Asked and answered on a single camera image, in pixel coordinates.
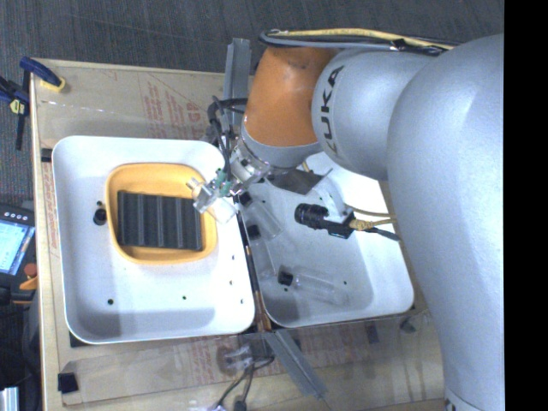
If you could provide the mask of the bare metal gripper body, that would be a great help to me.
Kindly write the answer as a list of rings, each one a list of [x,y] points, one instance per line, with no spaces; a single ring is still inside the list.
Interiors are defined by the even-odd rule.
[[[270,171],[271,166],[253,155],[247,146],[236,146],[209,186],[219,196],[236,196],[247,191]]]

